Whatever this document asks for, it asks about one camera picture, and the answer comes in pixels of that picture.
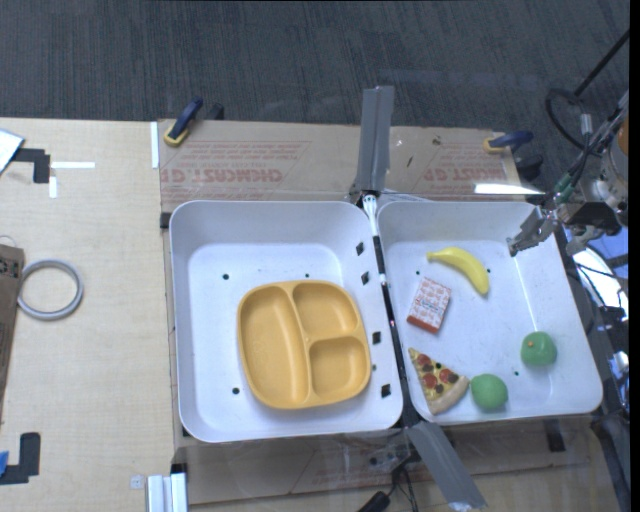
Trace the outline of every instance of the toy banana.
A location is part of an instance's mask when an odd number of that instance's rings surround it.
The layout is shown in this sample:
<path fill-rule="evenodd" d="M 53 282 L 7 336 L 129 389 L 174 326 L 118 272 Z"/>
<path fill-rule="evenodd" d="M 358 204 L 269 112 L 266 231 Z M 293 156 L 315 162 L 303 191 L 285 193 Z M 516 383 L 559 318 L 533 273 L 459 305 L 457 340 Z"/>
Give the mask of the toy banana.
<path fill-rule="evenodd" d="M 489 273 L 473 254 L 460 247 L 445 247 L 439 251 L 428 252 L 427 260 L 438 260 L 451 265 L 467 276 L 471 284 L 482 295 L 489 291 Z"/>

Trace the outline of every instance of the yellow divided plate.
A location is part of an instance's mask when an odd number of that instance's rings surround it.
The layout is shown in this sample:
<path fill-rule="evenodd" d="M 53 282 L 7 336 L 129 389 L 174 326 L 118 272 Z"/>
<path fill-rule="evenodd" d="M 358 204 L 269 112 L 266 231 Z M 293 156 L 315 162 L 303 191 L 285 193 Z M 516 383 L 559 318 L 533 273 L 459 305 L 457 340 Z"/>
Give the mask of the yellow divided plate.
<path fill-rule="evenodd" d="M 328 281 L 285 281 L 249 291 L 238 307 L 242 365 L 254 395 L 278 409 L 351 398 L 371 376 L 360 312 Z"/>

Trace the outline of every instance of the toy fruit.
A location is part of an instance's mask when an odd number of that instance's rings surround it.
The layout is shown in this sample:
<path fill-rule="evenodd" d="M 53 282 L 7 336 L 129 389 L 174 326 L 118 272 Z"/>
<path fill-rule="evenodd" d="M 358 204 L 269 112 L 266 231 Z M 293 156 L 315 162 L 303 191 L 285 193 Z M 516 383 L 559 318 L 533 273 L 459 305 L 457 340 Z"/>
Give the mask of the toy fruit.
<path fill-rule="evenodd" d="M 439 251 L 428 252 L 427 260 L 442 261 L 456 268 L 467 276 L 481 295 L 486 295 L 489 291 L 489 273 L 480 260 L 469 251 L 460 247 L 445 247 Z"/>
<path fill-rule="evenodd" d="M 522 340 L 520 357 L 526 364 L 545 366 L 555 362 L 558 349 L 549 334 L 544 331 L 534 331 Z"/>
<path fill-rule="evenodd" d="M 471 379 L 473 401 L 486 410 L 497 409 L 509 399 L 507 385 L 491 373 L 476 375 Z"/>

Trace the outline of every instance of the white tray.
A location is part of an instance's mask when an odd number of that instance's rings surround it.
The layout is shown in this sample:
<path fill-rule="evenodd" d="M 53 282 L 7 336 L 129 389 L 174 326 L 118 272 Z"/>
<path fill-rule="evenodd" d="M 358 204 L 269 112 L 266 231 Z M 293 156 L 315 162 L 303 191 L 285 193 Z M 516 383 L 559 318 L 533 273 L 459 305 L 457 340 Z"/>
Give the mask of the white tray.
<path fill-rule="evenodd" d="M 518 233 L 532 209 L 527 203 L 511 202 L 393 202 L 380 208 L 380 237 L 411 399 L 425 419 L 446 425 L 568 415 L 590 412 L 600 404 L 602 383 L 555 238 L 509 255 L 506 238 Z M 447 245 L 469 250 L 487 266 L 486 297 L 456 270 L 427 261 L 427 251 Z M 422 276 L 452 289 L 437 334 L 406 321 Z M 530 368 L 522 363 L 521 342 L 534 330 L 554 338 L 558 358 L 552 366 Z M 468 392 L 452 409 L 434 417 L 408 347 L 469 378 L 498 375 L 509 390 L 505 408 L 483 412 Z"/>
<path fill-rule="evenodd" d="M 402 395 L 362 211 L 344 202 L 193 201 L 175 210 L 169 231 L 178 403 L 191 435 L 227 442 L 376 431 L 397 422 Z M 306 278 L 340 285 L 355 300 L 369 342 L 371 378 L 364 391 L 340 403 L 272 409 L 252 395 L 245 378 L 237 307 L 256 286 Z"/>

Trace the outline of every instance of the wooden surface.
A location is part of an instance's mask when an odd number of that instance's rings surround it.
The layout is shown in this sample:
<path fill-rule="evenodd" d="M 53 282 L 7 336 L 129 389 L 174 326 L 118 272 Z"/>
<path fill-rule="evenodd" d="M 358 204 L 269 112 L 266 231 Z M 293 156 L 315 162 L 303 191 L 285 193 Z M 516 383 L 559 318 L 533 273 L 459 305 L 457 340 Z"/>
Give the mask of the wooden surface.
<path fill-rule="evenodd" d="M 134 475 L 168 474 L 173 455 L 160 194 L 148 123 L 0 119 L 54 161 L 58 198 L 32 182 L 32 164 L 0 177 L 0 234 L 27 263 L 60 258 L 85 283 L 79 309 L 57 322 L 18 311 L 0 451 L 18 463 L 24 432 L 42 436 L 40 474 L 0 486 L 0 510 L 142 511 Z M 66 275 L 33 274 L 25 297 L 57 309 Z"/>

